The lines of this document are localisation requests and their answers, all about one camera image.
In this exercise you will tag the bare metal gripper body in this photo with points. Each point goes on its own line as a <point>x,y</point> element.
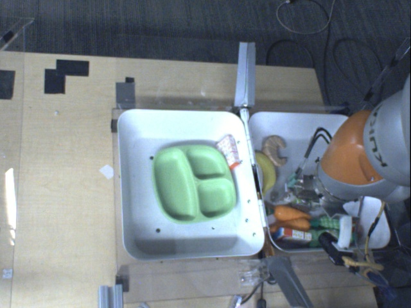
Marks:
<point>308,186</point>

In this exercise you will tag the white plastic tray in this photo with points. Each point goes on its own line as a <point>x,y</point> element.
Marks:
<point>289,125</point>
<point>144,229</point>

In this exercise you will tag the green divided plate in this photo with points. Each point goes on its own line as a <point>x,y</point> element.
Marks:
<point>175,184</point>

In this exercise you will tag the black cylinder on white bracket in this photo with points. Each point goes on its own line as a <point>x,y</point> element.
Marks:
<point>330,247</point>

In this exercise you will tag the green checkered toy vegetable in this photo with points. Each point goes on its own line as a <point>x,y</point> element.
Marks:
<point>327,223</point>

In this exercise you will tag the tan croissant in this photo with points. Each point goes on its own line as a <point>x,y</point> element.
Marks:
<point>273,151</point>

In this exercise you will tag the red and white packet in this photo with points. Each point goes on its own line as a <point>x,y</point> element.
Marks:
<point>228,148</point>

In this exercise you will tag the orange carrot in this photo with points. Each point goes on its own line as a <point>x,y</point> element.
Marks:
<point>297,225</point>
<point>289,213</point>

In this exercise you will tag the red and white carton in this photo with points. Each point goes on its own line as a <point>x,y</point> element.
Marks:
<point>293,234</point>

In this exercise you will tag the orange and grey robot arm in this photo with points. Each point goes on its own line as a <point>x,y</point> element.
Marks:
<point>359,152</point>

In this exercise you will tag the yellow banana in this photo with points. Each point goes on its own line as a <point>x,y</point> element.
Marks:
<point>268,172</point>

